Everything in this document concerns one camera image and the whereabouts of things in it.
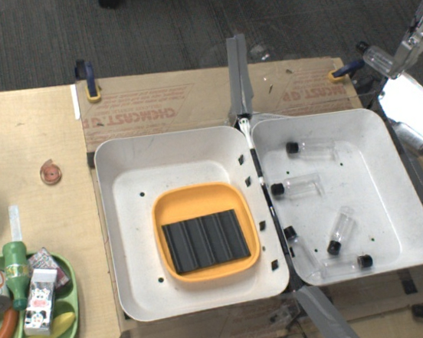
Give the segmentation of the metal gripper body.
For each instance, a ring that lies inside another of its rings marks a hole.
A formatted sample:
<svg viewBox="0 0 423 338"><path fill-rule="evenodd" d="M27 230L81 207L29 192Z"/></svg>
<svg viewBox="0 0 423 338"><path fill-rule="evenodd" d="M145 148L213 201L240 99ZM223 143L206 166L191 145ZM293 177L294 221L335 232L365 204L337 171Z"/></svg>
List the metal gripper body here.
<svg viewBox="0 0 423 338"><path fill-rule="evenodd" d="M407 42L412 50L423 50L423 0L421 0L416 13L413 15L407 36Z"/></svg>

